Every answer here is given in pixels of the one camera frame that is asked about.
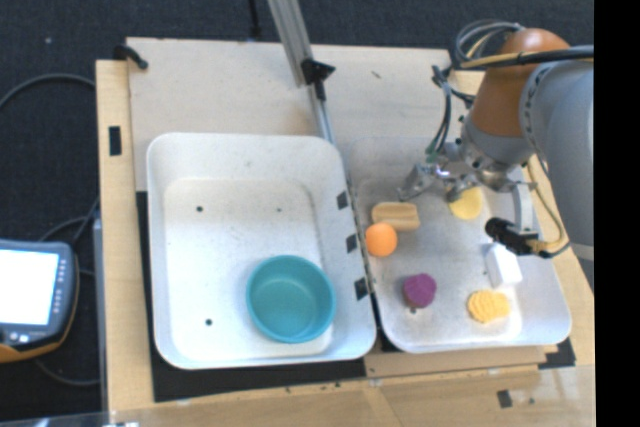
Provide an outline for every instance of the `white tray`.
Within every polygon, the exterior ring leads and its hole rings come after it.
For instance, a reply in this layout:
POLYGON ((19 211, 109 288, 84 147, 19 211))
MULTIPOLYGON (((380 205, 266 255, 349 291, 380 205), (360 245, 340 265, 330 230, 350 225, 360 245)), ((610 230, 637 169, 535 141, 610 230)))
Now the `white tray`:
MULTIPOLYGON (((371 209, 375 204, 398 201, 396 188, 403 184, 414 164, 424 161, 428 142, 376 137, 352 145, 347 164, 361 233, 372 223, 371 209)), ((491 288, 484 262, 491 239, 484 225, 494 216, 514 219, 511 194, 493 193, 484 187, 482 191, 480 216, 464 221, 451 213, 442 183, 435 182, 411 200, 418 207, 421 227, 415 232, 399 233, 398 248, 391 256, 368 256, 382 328, 403 351, 550 345, 569 335, 571 316, 553 263, 537 256, 519 257, 523 280, 501 289, 511 303, 508 317, 480 324, 469 316, 468 296, 491 288), (421 272, 435 278, 436 297, 429 307, 412 311, 404 304, 402 283, 406 277, 421 272)))
POLYGON ((309 136, 169 133, 147 152, 155 342, 184 369, 356 359, 376 326, 338 151, 309 136), (338 197, 348 203, 339 202, 338 197), (284 344, 251 322, 245 283, 265 258, 293 254, 332 281, 337 311, 319 338, 284 344))

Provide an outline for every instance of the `teal bowl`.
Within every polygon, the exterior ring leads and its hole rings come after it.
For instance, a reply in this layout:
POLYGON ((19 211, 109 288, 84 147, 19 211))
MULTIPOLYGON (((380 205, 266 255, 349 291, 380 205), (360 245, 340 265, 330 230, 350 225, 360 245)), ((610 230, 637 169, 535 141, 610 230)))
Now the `teal bowl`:
POLYGON ((253 270, 246 290, 251 320, 269 338, 303 343, 333 322, 336 294, 316 264, 299 256, 268 258, 253 270))

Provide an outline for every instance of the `black floor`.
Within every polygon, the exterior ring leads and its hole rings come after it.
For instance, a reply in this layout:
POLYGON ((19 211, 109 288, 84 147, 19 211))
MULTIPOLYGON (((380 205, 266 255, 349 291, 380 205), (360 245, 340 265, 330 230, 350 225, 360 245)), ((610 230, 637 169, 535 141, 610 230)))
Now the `black floor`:
MULTIPOLYGON (((451 48, 467 23, 500 18, 594 42, 594 0, 301 0, 313 43, 451 48)), ((277 35, 257 0, 261 37, 277 35)), ((45 73, 94 78, 127 36, 238 39, 251 35, 247 0, 0 0, 0 99, 45 73)), ((428 82, 428 78, 416 77, 428 82)), ((98 194, 95 97, 73 81, 30 87, 0 106, 0 237, 37 240, 87 213, 98 194)), ((73 227, 58 234, 69 240, 73 227)), ((90 233, 79 241, 92 267, 90 233)), ((593 278, 593 267, 586 272, 593 278)), ((82 278, 69 340, 42 361, 57 375, 98 376, 95 287, 82 278)), ((97 411, 95 386, 54 381, 33 362, 0 365, 0 421, 97 411)))

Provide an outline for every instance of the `orange ball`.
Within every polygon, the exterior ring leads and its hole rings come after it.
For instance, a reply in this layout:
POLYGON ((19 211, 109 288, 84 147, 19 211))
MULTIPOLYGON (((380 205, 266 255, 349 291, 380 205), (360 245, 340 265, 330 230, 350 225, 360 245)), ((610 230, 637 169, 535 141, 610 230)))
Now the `orange ball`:
POLYGON ((364 233, 367 251, 373 256, 389 256, 398 246, 398 234, 389 223, 375 223, 364 233))

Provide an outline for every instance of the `white block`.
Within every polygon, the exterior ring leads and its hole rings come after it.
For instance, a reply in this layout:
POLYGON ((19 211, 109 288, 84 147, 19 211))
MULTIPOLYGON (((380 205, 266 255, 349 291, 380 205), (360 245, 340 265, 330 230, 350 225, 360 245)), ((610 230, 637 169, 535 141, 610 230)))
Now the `white block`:
POLYGON ((515 285, 522 281, 518 257, 502 244, 492 244, 485 259, 494 288, 515 285))

